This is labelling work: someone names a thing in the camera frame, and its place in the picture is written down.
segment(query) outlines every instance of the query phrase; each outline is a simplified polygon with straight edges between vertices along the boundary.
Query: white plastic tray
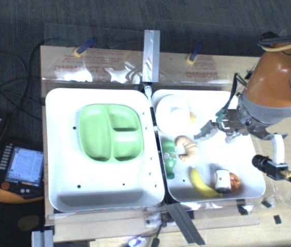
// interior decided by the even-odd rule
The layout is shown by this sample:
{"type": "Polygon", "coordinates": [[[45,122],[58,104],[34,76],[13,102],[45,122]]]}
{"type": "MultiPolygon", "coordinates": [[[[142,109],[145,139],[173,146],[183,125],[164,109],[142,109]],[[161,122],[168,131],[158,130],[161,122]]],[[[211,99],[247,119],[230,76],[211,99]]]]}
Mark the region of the white plastic tray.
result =
{"type": "MultiPolygon", "coordinates": [[[[153,106],[156,107],[159,101],[167,95],[178,95],[189,105],[190,112],[196,116],[196,122],[192,127],[186,129],[179,135],[185,135],[193,140],[193,136],[200,132],[208,120],[215,121],[215,113],[218,112],[228,101],[229,92],[224,91],[188,91],[188,90],[158,90],[152,96],[153,106]]],[[[230,108],[236,108],[237,98],[233,98],[230,108]]],[[[160,131],[159,137],[174,139],[176,136],[167,136],[160,131]]],[[[179,202],[202,202],[217,201],[226,199],[247,199],[258,198],[265,191],[263,174],[256,169],[251,160],[255,156],[255,149],[249,135],[238,136],[233,143],[225,142],[225,133],[218,131],[208,140],[197,142],[198,152],[193,163],[183,162],[178,158],[174,167],[175,178],[167,180],[168,190],[171,196],[179,202]],[[205,198],[192,185],[190,170],[195,167],[203,181],[214,188],[217,168],[228,169],[235,173],[241,180],[240,188],[234,193],[224,194],[222,198],[205,198]]]]}
{"type": "Polygon", "coordinates": [[[153,206],[163,200],[157,144],[148,100],[134,90],[54,89],[46,97],[48,195],[63,212],[153,206]],[[87,157],[78,136],[80,111],[95,103],[122,104],[138,114],[144,151],[130,161],[106,163],[87,157]]]}

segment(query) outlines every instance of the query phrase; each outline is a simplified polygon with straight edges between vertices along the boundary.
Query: green plate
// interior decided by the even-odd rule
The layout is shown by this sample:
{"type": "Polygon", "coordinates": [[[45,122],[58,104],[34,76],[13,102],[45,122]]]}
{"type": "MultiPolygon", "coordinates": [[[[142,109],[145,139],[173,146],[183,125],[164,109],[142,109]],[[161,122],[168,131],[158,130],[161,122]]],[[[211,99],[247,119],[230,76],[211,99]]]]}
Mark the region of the green plate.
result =
{"type": "Polygon", "coordinates": [[[91,104],[79,115],[82,151],[101,162],[123,162],[140,156],[144,149],[139,116],[120,104],[91,104]]]}

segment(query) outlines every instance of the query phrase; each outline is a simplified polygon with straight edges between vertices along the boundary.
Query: phone screen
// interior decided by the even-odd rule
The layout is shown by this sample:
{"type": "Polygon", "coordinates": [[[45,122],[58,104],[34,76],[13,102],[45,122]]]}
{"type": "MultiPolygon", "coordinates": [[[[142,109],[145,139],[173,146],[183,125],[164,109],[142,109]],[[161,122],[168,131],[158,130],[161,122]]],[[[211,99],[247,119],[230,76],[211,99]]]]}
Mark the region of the phone screen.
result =
{"type": "Polygon", "coordinates": [[[26,182],[39,187],[43,168],[43,152],[14,147],[6,181],[26,182]]]}

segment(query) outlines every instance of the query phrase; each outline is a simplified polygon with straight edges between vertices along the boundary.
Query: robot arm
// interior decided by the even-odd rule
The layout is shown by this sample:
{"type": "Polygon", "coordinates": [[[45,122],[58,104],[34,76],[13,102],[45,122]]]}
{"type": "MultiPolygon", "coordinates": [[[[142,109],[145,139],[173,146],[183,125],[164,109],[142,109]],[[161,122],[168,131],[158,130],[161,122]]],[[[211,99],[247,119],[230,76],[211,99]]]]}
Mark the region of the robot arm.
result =
{"type": "Polygon", "coordinates": [[[291,171],[284,163],[284,142],[287,134],[270,134],[266,128],[291,117],[291,36],[280,37],[268,32],[259,45],[265,50],[245,88],[238,96],[236,109],[228,109],[236,94],[238,74],[235,74],[230,99],[194,139],[208,139],[218,130],[226,133],[230,143],[239,135],[251,134],[261,140],[271,140],[273,160],[256,155],[252,163],[274,180],[285,179],[291,171]]]}

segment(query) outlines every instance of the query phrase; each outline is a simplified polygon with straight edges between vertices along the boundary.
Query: plastic bottle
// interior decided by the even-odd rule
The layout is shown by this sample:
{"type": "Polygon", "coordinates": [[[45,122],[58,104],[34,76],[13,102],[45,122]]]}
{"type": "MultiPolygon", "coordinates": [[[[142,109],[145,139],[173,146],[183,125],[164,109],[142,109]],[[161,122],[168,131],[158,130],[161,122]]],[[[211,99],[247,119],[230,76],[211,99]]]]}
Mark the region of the plastic bottle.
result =
{"type": "Polygon", "coordinates": [[[175,177],[173,169],[176,165],[175,143],[173,140],[166,139],[162,142],[162,154],[167,179],[173,179],[175,177]]]}

